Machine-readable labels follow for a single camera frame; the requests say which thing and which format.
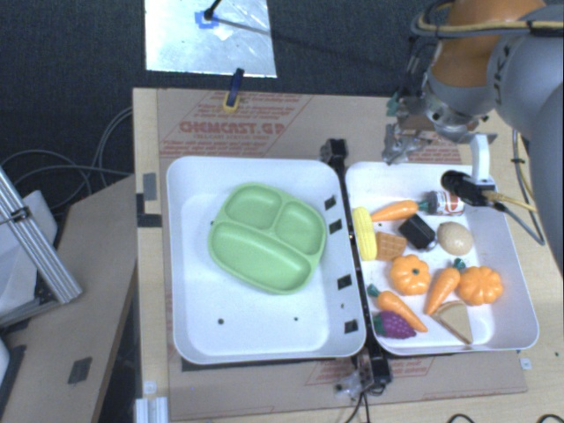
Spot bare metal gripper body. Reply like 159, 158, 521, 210
395, 101, 480, 145

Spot orange carrot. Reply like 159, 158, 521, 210
370, 198, 434, 224
423, 257, 468, 316
366, 283, 429, 334

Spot small bottle with red label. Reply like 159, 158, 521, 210
424, 189, 466, 217

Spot black box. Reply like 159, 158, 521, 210
397, 213, 438, 251

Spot yellow corn cob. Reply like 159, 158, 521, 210
351, 205, 379, 262

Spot orange waffle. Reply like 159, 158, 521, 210
374, 231, 408, 263

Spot beige potato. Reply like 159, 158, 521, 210
435, 220, 475, 256

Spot brown cardboard board, red print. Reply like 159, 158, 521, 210
156, 88, 529, 421

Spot thin black rod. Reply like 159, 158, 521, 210
332, 159, 382, 363

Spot orange pumpkin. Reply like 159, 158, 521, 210
455, 264, 505, 307
389, 254, 433, 297

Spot white plastic tray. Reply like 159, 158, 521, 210
166, 155, 368, 366
345, 160, 541, 357

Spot green divided plate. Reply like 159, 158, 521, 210
206, 182, 329, 296

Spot purple grapes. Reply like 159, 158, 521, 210
372, 309, 418, 340

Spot beige sandwich wedge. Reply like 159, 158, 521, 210
430, 299, 475, 345

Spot black cylinder on white bracket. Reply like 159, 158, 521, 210
440, 133, 500, 208

